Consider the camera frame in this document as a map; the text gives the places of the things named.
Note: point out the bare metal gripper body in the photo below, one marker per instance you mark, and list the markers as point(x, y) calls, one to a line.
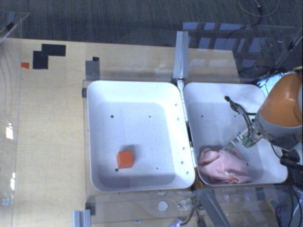
point(251, 132)

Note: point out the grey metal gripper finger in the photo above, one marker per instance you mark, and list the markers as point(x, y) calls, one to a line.
point(237, 144)
point(230, 145)

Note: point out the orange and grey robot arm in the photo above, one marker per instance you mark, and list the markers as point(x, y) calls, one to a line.
point(281, 103)

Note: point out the white plastic tray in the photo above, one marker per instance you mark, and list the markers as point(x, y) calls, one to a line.
point(142, 136)
point(217, 126)

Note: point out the pink cloth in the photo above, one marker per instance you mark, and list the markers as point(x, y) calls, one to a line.
point(225, 167)

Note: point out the orange cube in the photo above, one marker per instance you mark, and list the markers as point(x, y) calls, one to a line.
point(125, 159)

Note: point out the black cylinder on white bracket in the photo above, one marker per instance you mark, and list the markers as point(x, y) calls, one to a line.
point(290, 161)

